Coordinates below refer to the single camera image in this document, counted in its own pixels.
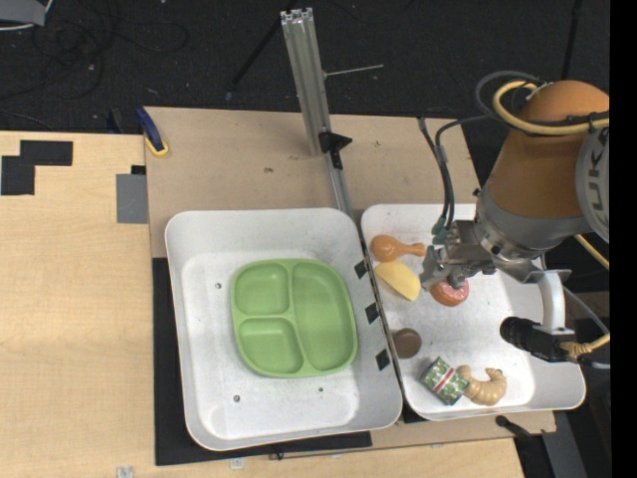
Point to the brown round toy biscuit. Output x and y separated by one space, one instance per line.
407 343

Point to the thin black and white rod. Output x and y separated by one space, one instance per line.
379 311

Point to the white plastic tray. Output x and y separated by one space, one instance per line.
209 326
473 331

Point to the orange toy chicken drumstick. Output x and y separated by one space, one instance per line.
390 248

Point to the brown cardboard board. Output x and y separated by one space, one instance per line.
239 167

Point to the yellow toy food wedge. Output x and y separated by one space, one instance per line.
400 279

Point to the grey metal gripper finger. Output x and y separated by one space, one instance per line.
458 278
431 273

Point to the green and red small carton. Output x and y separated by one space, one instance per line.
443 380

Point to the black cylinder on white bracket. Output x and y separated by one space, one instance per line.
535 337

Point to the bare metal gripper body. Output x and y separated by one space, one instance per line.
470 252

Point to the green divided plate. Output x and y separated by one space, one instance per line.
298 316

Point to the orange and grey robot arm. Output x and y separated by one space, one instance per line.
542 167

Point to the pink frosted toy doughnut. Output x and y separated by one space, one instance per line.
450 296

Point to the tan toy croissant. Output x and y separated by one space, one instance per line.
485 389

